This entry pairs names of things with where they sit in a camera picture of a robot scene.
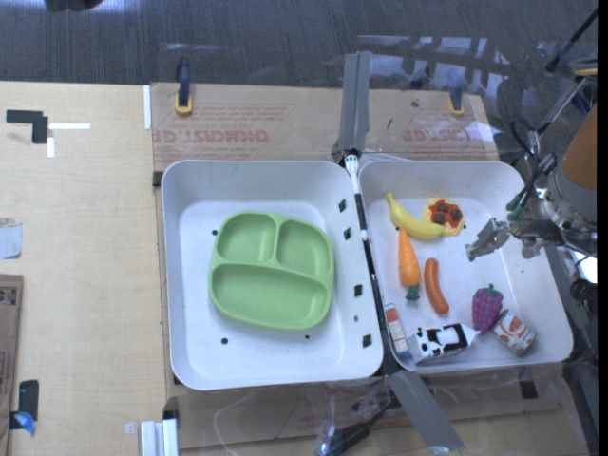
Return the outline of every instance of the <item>white tray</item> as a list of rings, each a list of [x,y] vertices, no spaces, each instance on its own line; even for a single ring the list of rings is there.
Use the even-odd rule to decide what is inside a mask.
[[[344,169],[328,161],[181,161],[164,172],[161,191],[171,364],[184,385],[220,390],[354,380],[378,370],[382,342]],[[295,332],[262,328],[215,309],[207,289],[213,231],[245,209],[297,217],[328,235],[333,298],[318,325]]]
[[[361,168],[359,181],[380,292],[385,304],[397,306],[406,336],[419,326],[439,328],[460,322],[472,328],[472,296],[490,283],[503,293],[503,307],[537,333],[534,344],[521,357],[488,332],[456,355],[422,365],[405,361],[402,366],[435,373],[559,362],[570,354],[572,332],[544,250],[525,259],[521,243],[512,237],[498,251],[472,262],[466,255],[465,245],[476,241],[491,218],[506,218],[504,207],[523,187],[515,169],[497,161],[377,161]],[[447,315],[433,311],[424,281],[421,298],[405,300],[406,288],[397,275],[398,238],[390,221],[387,191],[418,218],[429,197],[446,198],[461,206],[465,229],[456,237],[411,239],[423,270],[427,258],[439,260],[439,281],[450,305]]]

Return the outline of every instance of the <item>purple grape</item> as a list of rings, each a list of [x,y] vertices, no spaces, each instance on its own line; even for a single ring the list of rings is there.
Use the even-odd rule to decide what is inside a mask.
[[[503,308],[503,294],[489,287],[479,289],[473,296],[473,328],[486,333],[498,319]]]

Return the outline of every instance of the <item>green plate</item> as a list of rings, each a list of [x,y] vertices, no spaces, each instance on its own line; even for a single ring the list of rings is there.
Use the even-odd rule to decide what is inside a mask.
[[[239,321],[308,329],[332,303],[333,250],[327,235],[301,219],[245,211],[218,230],[209,269],[216,308]]]

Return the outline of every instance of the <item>metal bracket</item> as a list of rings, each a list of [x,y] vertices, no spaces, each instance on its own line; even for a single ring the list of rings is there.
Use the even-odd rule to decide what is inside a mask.
[[[340,133],[332,156],[341,163],[345,156],[360,156],[365,147],[365,134],[370,130],[371,52],[347,54],[342,85]]]
[[[389,377],[389,386],[432,454],[448,454],[465,448],[418,373],[398,371]]]

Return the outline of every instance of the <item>orange carrot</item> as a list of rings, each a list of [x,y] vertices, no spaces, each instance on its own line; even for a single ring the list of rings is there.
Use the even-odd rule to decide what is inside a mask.
[[[445,314],[449,311],[444,294],[439,287],[439,262],[437,258],[429,258],[425,263],[425,287],[430,304],[437,314]]]
[[[406,230],[399,228],[399,279],[408,287],[407,300],[416,300],[420,283],[420,264]]]

